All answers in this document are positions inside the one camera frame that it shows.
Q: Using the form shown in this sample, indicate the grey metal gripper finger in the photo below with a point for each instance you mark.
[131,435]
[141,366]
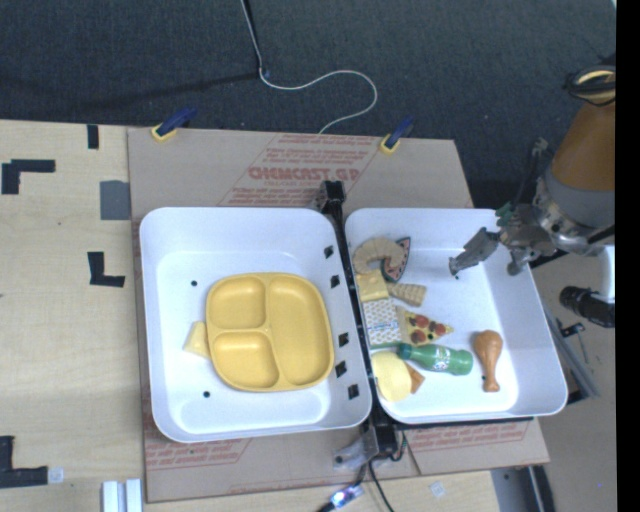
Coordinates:
[472,251]
[519,260]

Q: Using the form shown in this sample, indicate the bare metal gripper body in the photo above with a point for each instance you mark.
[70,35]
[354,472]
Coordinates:
[542,227]

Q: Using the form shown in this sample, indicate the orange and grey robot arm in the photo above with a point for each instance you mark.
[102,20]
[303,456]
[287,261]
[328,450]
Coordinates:
[587,150]

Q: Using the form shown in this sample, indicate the white plastic tray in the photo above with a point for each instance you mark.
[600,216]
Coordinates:
[480,300]
[175,325]

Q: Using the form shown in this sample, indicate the watermelon slice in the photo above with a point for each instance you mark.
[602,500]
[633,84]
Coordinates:
[400,260]

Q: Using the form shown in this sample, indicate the tan bread slice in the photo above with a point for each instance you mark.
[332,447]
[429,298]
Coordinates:
[410,293]

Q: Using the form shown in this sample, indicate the pizza slice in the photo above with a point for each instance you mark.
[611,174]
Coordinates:
[422,327]

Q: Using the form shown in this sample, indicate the brown chicken drumstick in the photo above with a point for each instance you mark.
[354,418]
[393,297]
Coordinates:
[489,357]

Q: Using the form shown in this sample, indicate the tan croissant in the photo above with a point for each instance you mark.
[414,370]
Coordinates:
[367,252]

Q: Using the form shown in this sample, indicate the yellow cheese block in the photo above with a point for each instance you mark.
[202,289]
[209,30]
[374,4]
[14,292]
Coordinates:
[372,287]

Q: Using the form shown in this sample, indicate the green bottle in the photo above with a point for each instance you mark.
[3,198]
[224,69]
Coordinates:
[440,357]

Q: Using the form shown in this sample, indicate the white patterned carton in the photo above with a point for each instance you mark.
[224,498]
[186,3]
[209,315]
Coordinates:
[381,320]

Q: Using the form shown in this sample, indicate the thin black rod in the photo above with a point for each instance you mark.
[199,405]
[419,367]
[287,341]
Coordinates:
[350,280]

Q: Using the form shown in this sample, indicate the orange wedge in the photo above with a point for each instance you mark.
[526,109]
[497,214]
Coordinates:
[415,379]

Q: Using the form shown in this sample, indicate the yellow divided plate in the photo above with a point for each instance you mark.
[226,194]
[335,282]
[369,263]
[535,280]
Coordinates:
[270,330]

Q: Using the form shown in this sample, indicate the brown cardboard board red print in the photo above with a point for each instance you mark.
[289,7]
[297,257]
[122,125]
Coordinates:
[210,165]

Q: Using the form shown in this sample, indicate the pale yellow cheese wedge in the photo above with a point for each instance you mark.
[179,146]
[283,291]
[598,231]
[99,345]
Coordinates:
[196,340]

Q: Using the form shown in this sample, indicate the black cylinder on white bracket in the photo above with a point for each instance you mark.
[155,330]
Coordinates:
[595,295]

